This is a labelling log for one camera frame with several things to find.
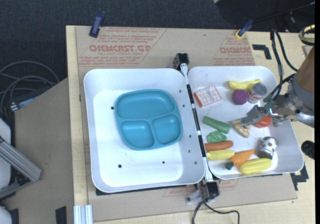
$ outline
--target yellow banana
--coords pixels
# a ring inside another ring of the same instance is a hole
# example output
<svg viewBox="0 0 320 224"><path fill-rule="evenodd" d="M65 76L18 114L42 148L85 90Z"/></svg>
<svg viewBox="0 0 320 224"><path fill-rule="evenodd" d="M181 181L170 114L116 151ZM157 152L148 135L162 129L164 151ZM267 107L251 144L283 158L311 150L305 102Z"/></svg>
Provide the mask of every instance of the yellow banana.
<svg viewBox="0 0 320 224"><path fill-rule="evenodd" d="M260 79L257 79L255 81L245 81L245 82L236 82L236 81L229 81L229 87L232 90L246 90L248 91L249 89L251 89L254 84L261 82Z"/></svg>

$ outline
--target purple ball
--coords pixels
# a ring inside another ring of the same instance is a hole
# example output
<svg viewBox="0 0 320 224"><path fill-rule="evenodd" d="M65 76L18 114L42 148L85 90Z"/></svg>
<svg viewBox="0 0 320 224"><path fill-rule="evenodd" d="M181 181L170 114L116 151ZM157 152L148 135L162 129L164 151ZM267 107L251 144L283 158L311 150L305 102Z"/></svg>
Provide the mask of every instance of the purple ball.
<svg viewBox="0 0 320 224"><path fill-rule="evenodd" d="M248 100L248 93L245 90L235 90L232 100L236 105L243 105Z"/></svg>

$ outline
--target orange carrot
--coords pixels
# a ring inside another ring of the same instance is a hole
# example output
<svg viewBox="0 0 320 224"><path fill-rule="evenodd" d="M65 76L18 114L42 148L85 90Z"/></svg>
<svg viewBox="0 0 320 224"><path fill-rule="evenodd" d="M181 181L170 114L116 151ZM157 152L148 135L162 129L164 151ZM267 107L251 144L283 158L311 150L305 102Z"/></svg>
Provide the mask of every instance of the orange carrot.
<svg viewBox="0 0 320 224"><path fill-rule="evenodd" d="M233 146L233 142L231 140L226 140L223 142L217 142L217 143L206 143L205 146L205 150L208 151L217 151L217 150L223 150L223 149L227 149L229 147Z"/></svg>
<svg viewBox="0 0 320 224"><path fill-rule="evenodd" d="M233 166L240 166L245 161L247 161L254 153L255 150L251 149L234 154L234 156L230 158L230 162L227 162L225 164L226 169L230 170Z"/></svg>

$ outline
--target red tomato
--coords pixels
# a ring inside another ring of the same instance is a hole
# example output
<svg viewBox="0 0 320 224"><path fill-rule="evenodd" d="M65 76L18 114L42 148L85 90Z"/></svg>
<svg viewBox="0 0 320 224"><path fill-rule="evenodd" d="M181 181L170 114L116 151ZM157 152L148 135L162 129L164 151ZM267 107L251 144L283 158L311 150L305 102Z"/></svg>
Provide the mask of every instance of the red tomato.
<svg viewBox="0 0 320 224"><path fill-rule="evenodd" d="M272 123L272 118L266 115L261 121L257 122L255 126L258 128L264 128L269 126L271 123Z"/></svg>

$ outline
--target white and red package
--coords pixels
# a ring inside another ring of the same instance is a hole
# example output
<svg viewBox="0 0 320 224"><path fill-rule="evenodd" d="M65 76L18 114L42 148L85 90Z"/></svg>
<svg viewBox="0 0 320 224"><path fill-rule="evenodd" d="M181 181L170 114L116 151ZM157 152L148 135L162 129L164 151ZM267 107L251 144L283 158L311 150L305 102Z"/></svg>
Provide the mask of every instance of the white and red package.
<svg viewBox="0 0 320 224"><path fill-rule="evenodd" d="M194 92L193 96L200 107L221 100L221 96L215 86L209 86L204 89L197 90Z"/></svg>

